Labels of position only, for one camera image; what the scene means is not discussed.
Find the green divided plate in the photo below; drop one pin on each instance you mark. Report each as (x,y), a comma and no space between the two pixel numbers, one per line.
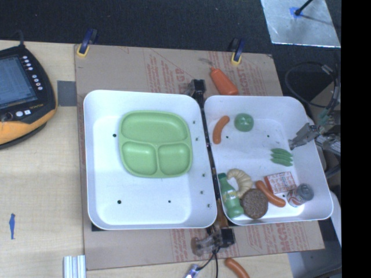
(153,129)

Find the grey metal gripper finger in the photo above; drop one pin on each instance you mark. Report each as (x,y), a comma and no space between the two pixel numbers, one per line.
(304,129)
(298,143)

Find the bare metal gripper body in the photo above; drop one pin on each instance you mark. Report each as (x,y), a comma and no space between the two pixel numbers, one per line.
(326,140)

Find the orange sausage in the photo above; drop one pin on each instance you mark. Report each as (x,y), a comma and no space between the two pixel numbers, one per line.
(271,195)
(236,267)
(219,129)

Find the red and white carton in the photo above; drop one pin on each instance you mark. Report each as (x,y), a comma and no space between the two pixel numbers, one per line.
(281,182)

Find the red and white can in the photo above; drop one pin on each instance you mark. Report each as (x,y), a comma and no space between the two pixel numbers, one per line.
(300,195)

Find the beige croissant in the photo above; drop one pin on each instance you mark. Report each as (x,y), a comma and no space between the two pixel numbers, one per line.
(245,181)

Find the brown round biscuit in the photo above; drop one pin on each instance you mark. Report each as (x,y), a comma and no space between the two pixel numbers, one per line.
(255,204)

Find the green round toy vegetable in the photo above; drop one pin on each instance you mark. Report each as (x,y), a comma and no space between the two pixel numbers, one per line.
(244,122)

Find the brown cardboard board red print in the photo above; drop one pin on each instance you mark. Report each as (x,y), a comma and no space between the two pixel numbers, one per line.
(116,68)

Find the green bottle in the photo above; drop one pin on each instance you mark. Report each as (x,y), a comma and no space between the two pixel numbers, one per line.
(232,200)

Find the white plastic tray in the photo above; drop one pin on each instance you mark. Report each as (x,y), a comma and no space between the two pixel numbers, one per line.
(255,143)
(145,201)

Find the green pea pods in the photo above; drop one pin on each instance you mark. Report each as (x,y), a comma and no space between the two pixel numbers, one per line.
(281,157)

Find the thin black rod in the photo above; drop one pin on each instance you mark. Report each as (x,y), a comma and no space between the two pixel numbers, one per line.
(209,149)

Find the orange bottle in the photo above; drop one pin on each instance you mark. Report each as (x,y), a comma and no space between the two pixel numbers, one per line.
(224,84)

